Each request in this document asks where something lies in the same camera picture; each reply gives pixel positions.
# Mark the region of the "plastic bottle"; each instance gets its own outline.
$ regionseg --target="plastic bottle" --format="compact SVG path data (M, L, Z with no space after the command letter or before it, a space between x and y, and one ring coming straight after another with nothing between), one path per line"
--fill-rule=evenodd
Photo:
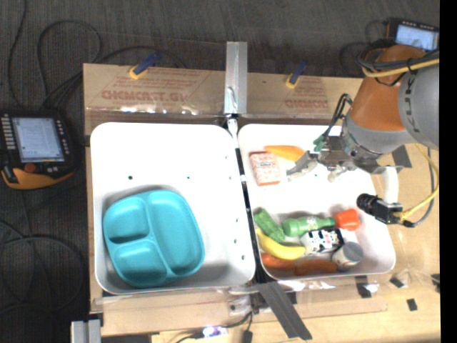
M301 237L306 232L319 229L339 228L353 231L360 225L357 211L348 209L334 217L319 219L316 216L305 216L298 219L286 219L283 223L284 234L288 237Z
M283 228L271 218L270 214L265 209L261 209L261 211L254 215L254 222L266 236L270 237L275 242L283 242L286 238Z

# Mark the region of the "banana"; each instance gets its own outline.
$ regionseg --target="banana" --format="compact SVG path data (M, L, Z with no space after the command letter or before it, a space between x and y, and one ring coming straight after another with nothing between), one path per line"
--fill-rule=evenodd
M256 228L258 242L262 250L269 253L273 257L294 260L298 259L305 254L306 248L299 245L288 247L286 245L275 242L272 238L266 236L259 228Z

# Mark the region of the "blue clamp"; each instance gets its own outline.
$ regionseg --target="blue clamp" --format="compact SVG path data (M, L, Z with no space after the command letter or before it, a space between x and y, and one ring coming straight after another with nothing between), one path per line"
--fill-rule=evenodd
M305 71L306 61L302 61L296 70L290 74L286 81L286 86L290 89L294 89L297 86L298 78Z
M150 66L154 66L162 58L160 52L154 52L153 54L146 57L140 64L132 67L130 69L130 77L132 79L138 80L141 76L146 73L146 69Z

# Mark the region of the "teal plate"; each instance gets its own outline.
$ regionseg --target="teal plate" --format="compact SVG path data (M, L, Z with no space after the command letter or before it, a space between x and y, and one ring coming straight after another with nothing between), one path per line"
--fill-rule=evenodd
M160 287L188 277L205 258L191 207L169 190L113 203L105 212L103 233L117 274L136 288Z

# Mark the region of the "gray floor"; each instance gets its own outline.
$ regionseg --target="gray floor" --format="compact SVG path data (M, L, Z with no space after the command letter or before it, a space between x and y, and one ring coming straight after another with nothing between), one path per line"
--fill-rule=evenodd
M0 12L2 109L38 109L93 61L97 37L100 55L130 46L168 50L164 66L178 57L179 66L223 70L225 42L246 41L250 72L286 74L307 59L308 75L361 77L354 57L383 36L384 19L440 26L440 0L0 0ZM131 49L104 62L135 64L148 52ZM59 106L79 143L82 95L75 86ZM81 164L47 189L19 192L0 182L0 342L67 342L70 321L87 318L85 179ZM11 243L31 235L72 251L45 238Z

